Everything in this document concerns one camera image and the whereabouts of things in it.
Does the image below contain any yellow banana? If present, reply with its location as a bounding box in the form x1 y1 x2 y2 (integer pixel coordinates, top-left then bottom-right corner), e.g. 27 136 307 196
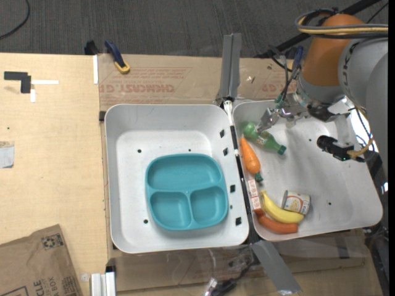
259 190 306 224

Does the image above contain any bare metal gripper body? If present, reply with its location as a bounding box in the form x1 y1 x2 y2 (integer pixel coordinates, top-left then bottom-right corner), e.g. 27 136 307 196
278 94 352 123

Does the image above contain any blue divided plate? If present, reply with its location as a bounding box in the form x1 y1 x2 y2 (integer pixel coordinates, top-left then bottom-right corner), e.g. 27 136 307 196
144 153 230 232

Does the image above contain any orange sausage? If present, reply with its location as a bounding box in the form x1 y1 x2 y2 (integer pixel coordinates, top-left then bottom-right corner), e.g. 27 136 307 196
254 208 299 236

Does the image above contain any white plastic tray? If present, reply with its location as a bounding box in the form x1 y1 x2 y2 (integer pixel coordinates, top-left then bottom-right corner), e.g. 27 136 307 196
231 99 384 242
104 103 250 255

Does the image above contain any brown cardboard board red print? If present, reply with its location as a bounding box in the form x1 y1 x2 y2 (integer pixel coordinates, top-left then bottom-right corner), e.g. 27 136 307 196
98 53 384 293

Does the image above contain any small white can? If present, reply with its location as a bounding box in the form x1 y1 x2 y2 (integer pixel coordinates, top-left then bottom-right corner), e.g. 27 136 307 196
281 190 311 216

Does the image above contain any green plastic bottle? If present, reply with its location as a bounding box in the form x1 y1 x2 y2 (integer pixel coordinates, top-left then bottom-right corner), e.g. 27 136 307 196
241 121 288 156

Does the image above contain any orange carrot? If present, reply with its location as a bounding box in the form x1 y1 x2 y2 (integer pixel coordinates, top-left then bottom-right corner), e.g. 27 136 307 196
239 136 264 183

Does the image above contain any brown cardboard box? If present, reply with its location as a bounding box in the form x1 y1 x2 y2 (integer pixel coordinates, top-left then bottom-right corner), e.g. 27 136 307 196
0 223 84 296

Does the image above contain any black cylinder on white bracket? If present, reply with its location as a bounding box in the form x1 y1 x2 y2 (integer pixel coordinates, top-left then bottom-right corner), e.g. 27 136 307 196
316 114 356 162

